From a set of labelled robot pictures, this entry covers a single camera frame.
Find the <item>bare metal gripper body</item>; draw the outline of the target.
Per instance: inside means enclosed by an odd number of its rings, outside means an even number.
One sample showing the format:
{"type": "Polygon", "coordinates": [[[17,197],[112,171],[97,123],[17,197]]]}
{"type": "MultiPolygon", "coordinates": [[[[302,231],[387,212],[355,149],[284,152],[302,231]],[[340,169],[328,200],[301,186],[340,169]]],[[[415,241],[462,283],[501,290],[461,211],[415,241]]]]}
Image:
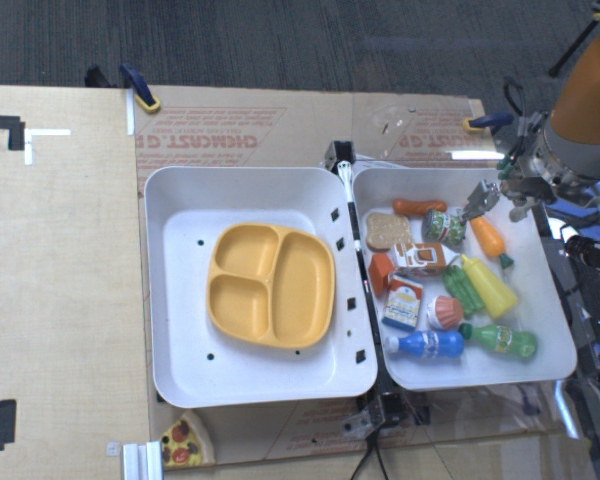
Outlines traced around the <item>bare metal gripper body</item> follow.
{"type": "Polygon", "coordinates": [[[507,162],[499,170],[500,192],[511,200],[515,206],[538,202],[552,204],[557,197],[549,183],[537,174],[529,173],[525,164],[507,162]]]}

